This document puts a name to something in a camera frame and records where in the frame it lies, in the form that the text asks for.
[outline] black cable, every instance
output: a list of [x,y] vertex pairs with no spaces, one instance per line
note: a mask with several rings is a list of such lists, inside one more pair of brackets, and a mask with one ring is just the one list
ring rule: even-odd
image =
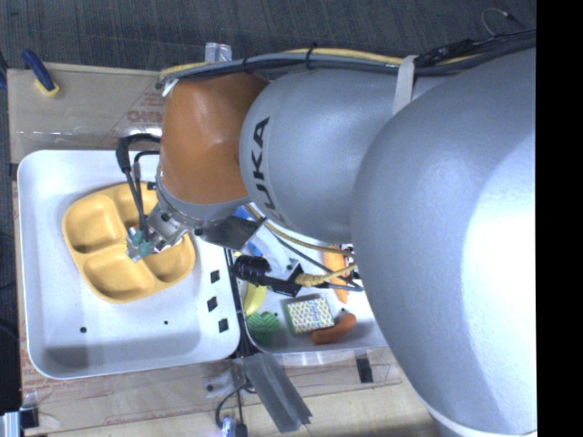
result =
[[[223,398],[221,400],[221,402],[219,403],[219,405],[217,406],[217,409],[215,410],[215,422],[217,423],[217,426],[219,427],[219,429],[222,429],[222,422],[220,420],[220,410],[222,409],[223,405],[227,402],[227,400],[232,397],[235,393],[240,393],[241,390],[244,390],[245,388],[248,388],[251,386],[251,383],[249,381],[246,381],[245,383],[243,383],[242,385],[240,385],[239,387],[237,387],[234,391],[232,391],[231,393],[229,393],[225,398]],[[240,405],[240,401],[239,401],[239,406],[240,406],[240,418],[241,418],[241,424],[243,424],[243,415],[242,415],[242,407]]]
[[[536,29],[517,31],[515,33],[503,34],[477,41],[465,39],[463,41],[454,42],[453,44],[437,47],[417,57],[415,59],[415,73],[418,76],[455,75],[461,70],[481,65],[493,58],[525,50],[536,45]],[[304,69],[309,67],[310,69],[357,70],[388,75],[396,75],[399,70],[399,66],[387,65],[382,62],[363,58],[350,58],[346,56],[314,55],[311,54],[311,51],[312,50],[310,49],[306,56],[293,57],[290,56],[290,54],[273,54],[270,56],[263,56],[258,60],[246,57],[242,61],[235,60],[232,62],[199,66],[190,71],[174,75],[165,75],[161,80],[164,80],[166,77],[207,79],[240,73],[241,71],[250,72],[279,68],[291,69],[297,67]],[[460,56],[473,57],[471,59],[444,64],[445,61]]]
[[253,344],[249,337],[249,333],[247,332],[246,321],[245,321],[245,312],[243,310],[243,305],[241,302],[240,294],[239,294],[239,284],[237,283],[236,277],[233,276],[233,255],[230,249],[223,249],[225,254],[225,259],[227,260],[227,268],[229,270],[229,280],[230,280],[230,288],[233,294],[233,301],[235,303],[235,310],[237,311],[237,322],[239,323],[240,328],[240,338],[239,344],[237,345],[237,350],[233,353],[234,357],[246,358],[248,356],[252,356],[255,353],[260,352],[260,350]]
[[138,202],[142,210],[144,209],[144,199],[142,197],[142,187],[140,185],[140,173],[136,173],[136,168],[139,168],[139,160],[144,156],[159,156],[159,150],[140,150],[134,157],[134,182],[136,183],[136,192],[138,194]]
[[129,184],[129,190],[131,191],[131,195],[134,198],[134,202],[136,203],[136,208],[138,208],[138,215],[139,215],[139,229],[142,230],[143,234],[144,234],[144,238],[148,237],[148,223],[146,221],[146,214],[144,213],[144,208],[140,205],[140,198],[138,195],[138,192],[136,191],[135,185],[134,185],[134,181],[131,177],[131,172],[129,170],[126,170],[124,172],[124,174],[126,175],[126,180],[128,181]]
[[[327,268],[320,261],[311,258],[310,256],[308,256],[304,252],[301,252],[300,250],[296,249],[291,244],[288,244],[286,241],[284,241],[281,237],[277,236],[275,233],[272,232],[271,234],[273,235],[273,237],[275,237],[275,239],[277,239],[280,242],[280,244],[283,247],[289,249],[294,254],[297,254],[301,258],[307,260],[308,262],[311,262],[311,264],[313,264],[316,267],[319,267],[320,269],[324,270],[325,272],[328,272],[328,273],[333,273],[334,272],[334,270]],[[323,283],[323,286],[325,286],[326,288],[334,288],[336,290],[364,291],[364,288],[362,286],[360,286],[358,283],[354,283],[354,281],[352,279],[348,278],[348,277],[344,277],[343,275],[338,275],[337,278],[340,279],[340,280],[345,281],[349,285],[352,285],[353,288],[350,289],[350,288],[347,288],[347,287],[345,287],[343,285],[336,285],[334,283],[329,283],[329,282]]]
[[337,283],[330,283],[329,281],[325,281],[320,285],[314,285],[314,288],[332,288],[334,290],[346,290],[346,291],[364,291],[364,288],[357,285],[356,283],[351,283],[350,285],[338,285]]
[[124,136],[118,139],[116,147],[116,159],[122,172],[131,170],[131,161],[129,159],[129,147],[137,141],[149,141],[159,144],[160,138],[148,133],[137,133],[131,136]]
[[244,424],[243,422],[243,406],[240,403],[240,389],[237,389],[237,403],[239,404],[239,419],[240,423]]

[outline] white sink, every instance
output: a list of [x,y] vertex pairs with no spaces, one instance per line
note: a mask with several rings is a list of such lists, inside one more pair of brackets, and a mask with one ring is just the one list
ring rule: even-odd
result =
[[[140,164],[144,179],[153,180],[158,158],[145,156]],[[48,377],[216,361],[239,343],[223,249],[200,239],[194,239],[197,258],[188,277],[148,298],[112,304],[87,286],[61,222],[79,198],[121,182],[113,151],[43,150],[27,156],[18,169],[28,350]],[[207,301],[214,297],[217,307],[210,310]]]

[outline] orange toy carrot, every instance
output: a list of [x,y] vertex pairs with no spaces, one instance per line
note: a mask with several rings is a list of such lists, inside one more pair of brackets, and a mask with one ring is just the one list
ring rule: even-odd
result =
[[[324,265],[332,270],[340,270],[343,267],[346,267],[346,260],[342,254],[334,254],[332,252],[324,252]],[[330,280],[331,283],[335,285],[346,285],[346,282],[338,277],[334,277]],[[348,290],[334,290],[336,292],[336,296],[341,303],[346,304],[348,301]]]
[[346,335],[356,324],[356,316],[349,312],[340,322],[329,329],[318,329],[310,332],[310,339],[316,345],[335,343],[343,335]]

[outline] yellow cable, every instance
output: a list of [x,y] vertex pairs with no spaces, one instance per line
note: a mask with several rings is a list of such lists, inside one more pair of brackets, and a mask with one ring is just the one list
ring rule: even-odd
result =
[[[287,50],[283,52],[284,54],[307,54],[310,49],[308,48],[295,48],[293,50]],[[360,50],[352,50],[348,48],[314,48],[312,50],[314,55],[330,55],[330,56],[341,56],[345,58],[355,58],[360,60],[369,60],[377,63],[383,63],[390,66],[400,66],[403,59],[399,56],[385,56],[379,54],[372,54],[369,52],[363,52]],[[451,63],[456,63],[460,61],[467,60],[468,58],[473,58],[477,55],[471,56],[459,56],[458,58],[451,58],[443,62],[437,63],[437,65],[449,65]],[[188,63],[186,65],[176,65],[171,66],[160,71],[159,78],[163,79],[168,76],[179,74],[182,71],[190,70],[194,68],[199,68],[207,65],[214,65],[215,62],[199,62],[199,63]]]
[[333,277],[338,277],[343,273],[352,272],[356,269],[356,263],[353,263],[343,269],[336,270],[332,273],[327,273],[325,275],[313,275],[311,273],[301,273],[295,280],[295,283],[298,285],[302,285],[303,287],[314,287],[316,285],[321,285],[328,279],[332,279]]
[[166,68],[166,69],[163,69],[162,71],[160,71],[159,77],[163,78],[166,76],[174,75],[175,73],[179,73],[180,71],[184,71],[187,69],[193,69],[193,68],[200,68],[201,66],[206,66],[206,65],[212,65],[212,63],[198,62],[198,63],[187,63],[186,65],[171,66],[170,68]]
[[[293,50],[288,50],[284,53],[286,54],[307,54],[307,48],[295,48]],[[358,58],[361,60],[369,60],[372,62],[385,63],[387,65],[401,65],[403,59],[399,56],[385,56],[379,54],[372,54],[370,52],[363,52],[361,50],[352,50],[349,48],[314,48],[312,50],[312,55],[331,55],[331,56],[344,56],[347,58]]]
[[[252,206],[246,206],[246,208],[251,214],[253,214],[253,216],[256,219],[261,219],[260,213],[257,210],[255,210]],[[288,235],[287,233],[284,233],[283,231],[281,231],[279,229],[276,229],[269,222],[265,222],[264,225],[265,225],[265,228],[267,228],[270,232],[275,233],[278,237],[283,238],[283,239],[287,239],[291,243],[297,244],[298,246],[302,246],[303,248],[315,249],[315,250],[320,251],[320,252],[331,252],[334,254],[342,254],[346,258],[354,259],[354,255],[350,251],[343,251],[341,249],[329,248],[326,246],[320,246],[320,245],[308,243],[306,241],[302,241],[300,239],[294,238],[293,236]]]

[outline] white tray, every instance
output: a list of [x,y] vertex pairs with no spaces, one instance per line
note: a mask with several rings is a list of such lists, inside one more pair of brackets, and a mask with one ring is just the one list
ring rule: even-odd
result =
[[[145,156],[140,164],[144,179],[153,180],[158,158]],[[79,198],[124,179],[113,151],[43,150],[18,169],[28,350],[48,377],[216,361],[239,343],[223,250],[200,239],[194,240],[197,259],[188,277],[148,298],[112,304],[87,286],[63,239],[63,215]],[[213,272],[220,278],[211,283]],[[209,311],[213,297],[217,307]]]
[[[322,241],[308,238],[304,235],[295,233],[282,227],[278,228],[279,230],[284,231],[296,239],[320,246],[326,245],[326,243]],[[289,245],[310,257],[311,259],[316,260],[321,264],[324,263],[322,253],[320,251],[306,249],[292,242],[289,242]],[[293,251],[289,249],[281,250],[283,250],[290,258],[299,260],[305,273],[324,273],[322,269],[298,256],[298,254],[294,253]],[[322,345],[315,345],[310,340],[309,333],[293,334],[286,316],[286,305],[289,302],[307,300],[313,297],[326,298],[330,306],[332,316],[336,320],[340,319],[343,315],[345,315],[346,312],[354,314],[354,316],[356,316],[356,325],[339,341]],[[274,314],[279,320],[280,327],[271,336],[269,344],[258,343],[253,340],[252,336],[251,340],[253,340],[253,343],[260,351],[288,357],[286,362],[288,362],[288,360],[299,361],[305,365],[328,363],[333,361],[331,360],[332,356],[328,354],[332,351],[357,351],[373,348],[385,348],[388,346],[386,339],[384,338],[384,335],[381,332],[378,323],[376,322],[376,318],[374,317],[373,310],[371,309],[371,305],[366,296],[366,292],[364,291],[349,291],[346,304],[342,304],[338,300],[338,297],[333,292],[333,290],[302,288],[295,299],[268,290],[265,301],[261,304],[257,312],[260,314],[263,312],[270,312],[271,314]],[[295,356],[295,360],[289,358],[291,355]]]

